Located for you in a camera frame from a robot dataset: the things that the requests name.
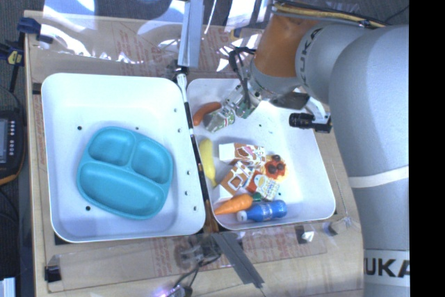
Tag blue bottle white cap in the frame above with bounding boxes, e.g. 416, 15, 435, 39
236, 199, 289, 223

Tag white carton with brown print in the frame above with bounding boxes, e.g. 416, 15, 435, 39
218, 142, 267, 165

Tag black cylinder on white bracket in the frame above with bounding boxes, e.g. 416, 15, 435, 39
288, 95, 333, 134

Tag brown cardboard board red print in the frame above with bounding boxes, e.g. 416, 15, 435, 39
23, 9, 364, 294

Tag orange sausage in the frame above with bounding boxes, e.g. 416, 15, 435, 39
192, 101, 223, 127

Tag white green and red can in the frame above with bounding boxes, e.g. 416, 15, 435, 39
204, 106, 236, 134

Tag orange pizza slice dark toppings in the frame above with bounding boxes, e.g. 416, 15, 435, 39
263, 154, 289, 182

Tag white plastic tray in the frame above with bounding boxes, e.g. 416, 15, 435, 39
40, 72, 207, 243
186, 77, 337, 231

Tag white packet with yellow print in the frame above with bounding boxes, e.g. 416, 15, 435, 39
251, 173, 281, 202

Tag blue divided plate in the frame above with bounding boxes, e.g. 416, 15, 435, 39
75, 125, 175, 220

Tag orange carrot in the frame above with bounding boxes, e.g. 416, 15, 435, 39
213, 193, 263, 216

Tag thin black and white rod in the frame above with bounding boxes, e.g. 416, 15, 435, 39
176, 72, 217, 232

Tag brown and white carton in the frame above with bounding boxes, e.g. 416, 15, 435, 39
219, 159, 262, 196

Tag black block with thin wires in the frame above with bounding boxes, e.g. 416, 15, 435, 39
181, 234, 223, 262

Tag yellow banana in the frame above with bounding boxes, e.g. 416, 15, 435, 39
198, 138, 218, 188

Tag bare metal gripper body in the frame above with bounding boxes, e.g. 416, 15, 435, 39
236, 79, 266, 120

